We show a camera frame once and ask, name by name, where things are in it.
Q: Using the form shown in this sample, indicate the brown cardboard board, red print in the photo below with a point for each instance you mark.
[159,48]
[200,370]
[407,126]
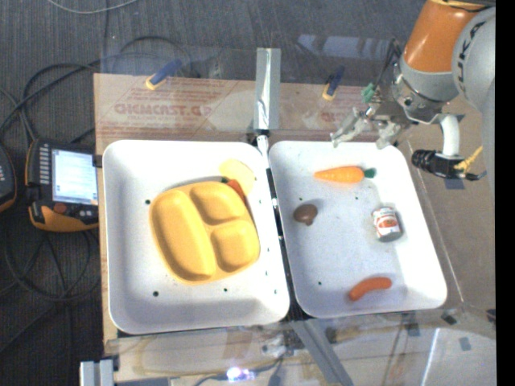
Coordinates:
[169,111]

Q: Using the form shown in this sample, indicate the red toy with green stem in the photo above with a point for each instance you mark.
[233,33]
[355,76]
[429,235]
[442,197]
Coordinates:
[237,189]

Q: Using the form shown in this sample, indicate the brown toy mushroom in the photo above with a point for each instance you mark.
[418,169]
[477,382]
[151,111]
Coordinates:
[305,213]

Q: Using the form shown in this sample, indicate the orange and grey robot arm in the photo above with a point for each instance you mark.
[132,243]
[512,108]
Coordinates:
[434,30]

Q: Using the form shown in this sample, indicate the yellow divided plate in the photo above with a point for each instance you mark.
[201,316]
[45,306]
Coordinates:
[181,235]

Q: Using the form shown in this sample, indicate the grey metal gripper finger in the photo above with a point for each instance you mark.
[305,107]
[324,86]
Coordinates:
[388,135]
[351,128]

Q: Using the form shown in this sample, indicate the orange carrot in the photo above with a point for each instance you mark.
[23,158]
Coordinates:
[340,174]

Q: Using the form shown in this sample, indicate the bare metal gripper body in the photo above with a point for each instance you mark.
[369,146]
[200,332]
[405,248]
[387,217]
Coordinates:
[410,109]

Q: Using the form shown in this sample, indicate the white plastic tray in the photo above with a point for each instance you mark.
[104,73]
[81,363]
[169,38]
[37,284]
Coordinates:
[346,251]
[133,235]

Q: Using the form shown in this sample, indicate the pale yellow round slice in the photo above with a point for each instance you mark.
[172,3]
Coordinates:
[239,171]

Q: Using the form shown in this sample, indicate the orange sausage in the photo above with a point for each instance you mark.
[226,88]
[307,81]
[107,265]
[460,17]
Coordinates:
[368,288]

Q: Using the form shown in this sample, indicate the black cylinder on white bracket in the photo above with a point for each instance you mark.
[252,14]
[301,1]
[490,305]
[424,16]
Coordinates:
[440,163]

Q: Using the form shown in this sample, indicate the small red and white can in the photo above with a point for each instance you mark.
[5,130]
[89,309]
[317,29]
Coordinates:
[387,224]

